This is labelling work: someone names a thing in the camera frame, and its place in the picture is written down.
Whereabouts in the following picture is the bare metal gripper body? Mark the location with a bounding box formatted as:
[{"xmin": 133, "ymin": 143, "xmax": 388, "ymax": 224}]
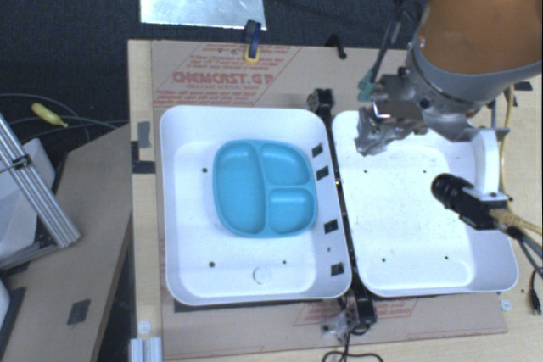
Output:
[{"xmin": 367, "ymin": 69, "xmax": 476, "ymax": 142}]

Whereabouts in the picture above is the thin black rod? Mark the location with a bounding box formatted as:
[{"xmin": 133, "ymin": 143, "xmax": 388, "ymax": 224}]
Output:
[{"xmin": 321, "ymin": 105, "xmax": 362, "ymax": 302}]

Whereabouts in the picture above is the white plastic tray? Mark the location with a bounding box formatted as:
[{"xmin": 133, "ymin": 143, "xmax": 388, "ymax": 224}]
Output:
[
  {"xmin": 331, "ymin": 109, "xmax": 520, "ymax": 298},
  {"xmin": 159, "ymin": 104, "xmax": 355, "ymax": 307}
]

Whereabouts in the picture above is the blue divided plate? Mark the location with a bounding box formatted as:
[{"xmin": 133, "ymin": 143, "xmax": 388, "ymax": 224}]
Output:
[{"xmin": 211, "ymin": 138, "xmax": 319, "ymax": 239}]

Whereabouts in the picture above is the brown cardboard board red print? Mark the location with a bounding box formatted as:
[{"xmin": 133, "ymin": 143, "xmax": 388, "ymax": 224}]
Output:
[{"xmin": 150, "ymin": 40, "xmax": 509, "ymax": 353}]

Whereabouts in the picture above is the yellow banana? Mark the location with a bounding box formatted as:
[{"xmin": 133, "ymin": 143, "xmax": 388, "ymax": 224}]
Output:
[{"xmin": 31, "ymin": 102, "xmax": 70, "ymax": 129}]

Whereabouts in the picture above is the black cylinder on white bracket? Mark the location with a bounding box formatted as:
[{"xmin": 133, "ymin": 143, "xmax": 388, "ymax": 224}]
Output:
[{"xmin": 431, "ymin": 127, "xmax": 512, "ymax": 231}]

